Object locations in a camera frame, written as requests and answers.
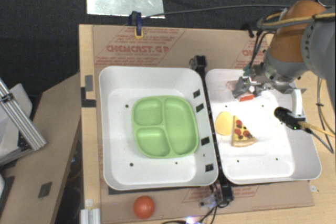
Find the green divided plate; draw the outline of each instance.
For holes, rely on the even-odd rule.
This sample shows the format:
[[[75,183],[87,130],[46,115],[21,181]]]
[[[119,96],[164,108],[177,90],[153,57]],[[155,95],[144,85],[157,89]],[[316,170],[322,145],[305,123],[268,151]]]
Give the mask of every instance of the green divided plate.
[[[193,109],[181,97],[167,95],[138,100],[132,109],[132,123],[137,147],[147,157],[182,157],[198,147]]]

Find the tomato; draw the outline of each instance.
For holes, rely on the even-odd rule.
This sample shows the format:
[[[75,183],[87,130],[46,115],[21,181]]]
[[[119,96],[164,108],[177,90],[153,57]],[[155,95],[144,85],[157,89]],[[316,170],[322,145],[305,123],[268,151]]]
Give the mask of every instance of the tomato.
[[[150,218],[155,210],[153,200],[148,196],[141,196],[133,204],[133,212],[140,219]]]

